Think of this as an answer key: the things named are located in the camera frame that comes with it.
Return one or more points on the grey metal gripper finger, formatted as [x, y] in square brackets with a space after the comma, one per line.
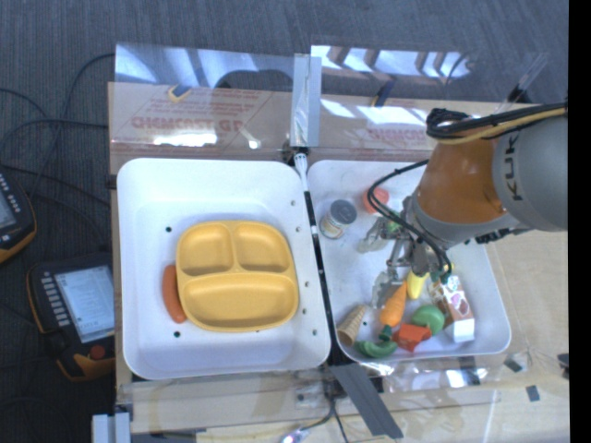
[373, 240]
[382, 289]

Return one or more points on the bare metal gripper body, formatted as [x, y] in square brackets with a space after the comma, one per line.
[405, 253]

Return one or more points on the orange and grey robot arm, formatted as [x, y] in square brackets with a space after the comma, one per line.
[461, 187]

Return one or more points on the orange carrot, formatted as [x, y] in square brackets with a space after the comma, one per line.
[394, 307]

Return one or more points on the yellow banana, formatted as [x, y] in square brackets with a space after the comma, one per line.
[415, 285]

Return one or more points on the white plastic tray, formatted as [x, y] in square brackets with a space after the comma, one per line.
[351, 275]
[208, 187]

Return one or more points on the small can with grey lid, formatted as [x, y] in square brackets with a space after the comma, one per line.
[337, 219]

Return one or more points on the orange round toy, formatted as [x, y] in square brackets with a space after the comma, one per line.
[381, 195]

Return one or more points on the tan ice cream cone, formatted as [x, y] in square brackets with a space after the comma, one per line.
[351, 326]

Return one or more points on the red carton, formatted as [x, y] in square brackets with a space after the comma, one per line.
[410, 336]

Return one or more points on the green round toy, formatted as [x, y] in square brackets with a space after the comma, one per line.
[429, 317]

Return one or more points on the green pea pod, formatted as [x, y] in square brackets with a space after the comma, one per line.
[376, 349]

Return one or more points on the white printed carton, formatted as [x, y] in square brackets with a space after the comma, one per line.
[457, 309]

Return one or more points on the yellow divided plate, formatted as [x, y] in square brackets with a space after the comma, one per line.
[237, 293]

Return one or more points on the orange sausage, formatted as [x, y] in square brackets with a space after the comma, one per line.
[170, 293]

